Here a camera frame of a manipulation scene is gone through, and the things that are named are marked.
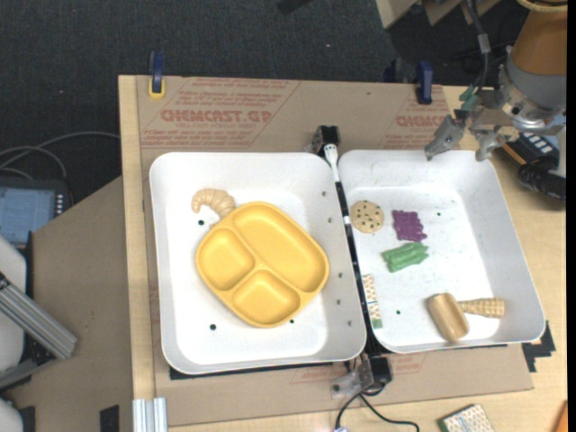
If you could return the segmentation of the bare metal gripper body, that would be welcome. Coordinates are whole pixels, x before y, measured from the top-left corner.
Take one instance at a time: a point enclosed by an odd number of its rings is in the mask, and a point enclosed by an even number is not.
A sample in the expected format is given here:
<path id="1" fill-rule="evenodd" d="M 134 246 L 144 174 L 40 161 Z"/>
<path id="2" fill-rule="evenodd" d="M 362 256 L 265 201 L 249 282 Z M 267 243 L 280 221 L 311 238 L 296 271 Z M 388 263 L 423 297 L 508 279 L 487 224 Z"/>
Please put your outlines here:
<path id="1" fill-rule="evenodd" d="M 519 133 L 555 136 L 566 126 L 563 110 L 536 103 L 518 90 L 484 89 L 465 100 L 466 125 L 474 132 L 511 137 Z"/>

